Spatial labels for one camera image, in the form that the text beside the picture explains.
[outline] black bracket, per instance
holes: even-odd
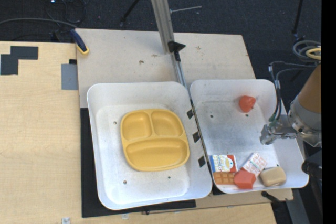
[[[182,50],[183,48],[185,48],[185,45],[183,45],[181,43],[177,43],[177,42],[174,42],[174,41],[169,41],[168,42],[169,52],[174,53],[176,61],[181,62],[179,51]]]

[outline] yellow cable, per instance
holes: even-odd
[[[315,59],[315,60],[322,60],[322,56],[318,56],[318,55],[315,55],[313,54],[312,52],[316,52],[318,51],[320,54],[322,53],[322,48],[313,48],[313,49],[310,49],[310,50],[307,50],[306,51],[306,55],[312,59]]]

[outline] waffle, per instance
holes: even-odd
[[[216,185],[234,185],[235,173],[228,172],[214,172],[214,181]]]

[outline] yellow divided plate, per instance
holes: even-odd
[[[166,109],[127,113],[121,121],[121,141],[129,165],[142,172],[177,168],[190,155],[180,118]]]

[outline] wooden table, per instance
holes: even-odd
[[[91,29],[77,29],[77,32],[90,48],[92,57],[97,44],[103,50],[104,46],[124,39],[128,40],[127,44],[146,37],[152,44],[155,40],[160,42],[159,34],[151,32]],[[207,78],[218,74],[227,78],[254,78],[241,36],[176,33],[175,40],[192,44],[181,51],[187,83],[206,74]],[[216,57],[210,49],[214,42],[226,45],[225,53],[217,56],[223,61],[210,66],[211,71],[202,72],[209,65],[200,65],[196,60],[203,59],[205,63],[209,57]],[[84,81],[94,82],[92,74],[84,73],[85,68],[90,68],[90,54],[78,54],[75,44],[0,41],[0,55],[10,54],[11,46],[38,47],[38,59],[20,59],[18,75],[0,76],[1,222],[62,223],[62,218],[68,217],[71,224],[120,223],[121,215],[83,218],[81,214],[80,108],[85,106],[81,92],[87,85],[84,86],[83,79],[86,76]],[[148,58],[139,54],[133,57],[134,66],[140,68],[151,61],[154,64],[164,55],[158,49]],[[68,64],[69,59],[78,60],[78,81],[82,85],[79,90],[62,89],[61,65]],[[115,60],[114,66],[122,69],[117,58],[110,60]],[[103,62],[95,63],[106,68]],[[199,67],[198,74],[192,72],[195,66]],[[280,200],[293,198],[291,189],[274,189],[269,193]],[[158,211],[158,214],[131,213],[124,216],[128,217],[125,223],[276,223],[270,201],[258,192],[210,194],[197,200],[196,205],[190,210]]]

